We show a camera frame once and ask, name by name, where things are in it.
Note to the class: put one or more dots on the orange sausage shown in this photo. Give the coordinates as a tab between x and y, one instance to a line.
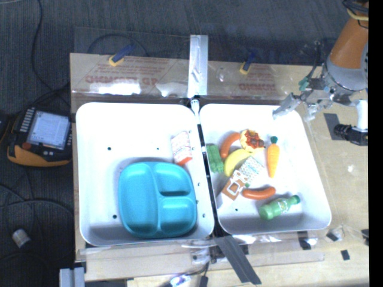
227	145
258	192

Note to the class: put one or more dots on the grey metal can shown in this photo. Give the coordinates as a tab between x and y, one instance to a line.
21	238

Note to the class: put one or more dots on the green grapes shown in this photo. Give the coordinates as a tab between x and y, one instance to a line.
215	160

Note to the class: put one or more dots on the black cylinder on white bracket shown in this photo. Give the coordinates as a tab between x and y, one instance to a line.
353	133

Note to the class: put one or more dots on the white plastic tray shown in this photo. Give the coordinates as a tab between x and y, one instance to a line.
125	130
299	160

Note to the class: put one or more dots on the blue divided plate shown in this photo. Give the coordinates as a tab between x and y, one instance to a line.
140	199

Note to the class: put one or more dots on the yellow banana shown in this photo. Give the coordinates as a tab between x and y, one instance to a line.
235	160

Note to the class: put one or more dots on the brown cardboard board red print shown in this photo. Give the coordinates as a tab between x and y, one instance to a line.
89	73

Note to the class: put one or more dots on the green plastic bottle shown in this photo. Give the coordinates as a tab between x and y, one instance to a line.
276	208

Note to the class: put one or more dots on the white and orange carton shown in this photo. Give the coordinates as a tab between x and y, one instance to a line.
181	146

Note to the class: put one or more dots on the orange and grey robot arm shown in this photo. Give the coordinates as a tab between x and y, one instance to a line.
348	46

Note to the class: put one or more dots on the orange carrot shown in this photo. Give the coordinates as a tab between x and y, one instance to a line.
273	157

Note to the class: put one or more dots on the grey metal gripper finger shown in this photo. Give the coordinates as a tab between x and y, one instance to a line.
285	106
310	113

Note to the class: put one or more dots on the yellow pizza slice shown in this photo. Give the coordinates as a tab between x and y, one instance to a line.
252	140

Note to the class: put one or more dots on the white carton with teal print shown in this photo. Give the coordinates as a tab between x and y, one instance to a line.
249	169

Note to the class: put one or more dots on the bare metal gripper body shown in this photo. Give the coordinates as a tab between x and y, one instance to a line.
321	93

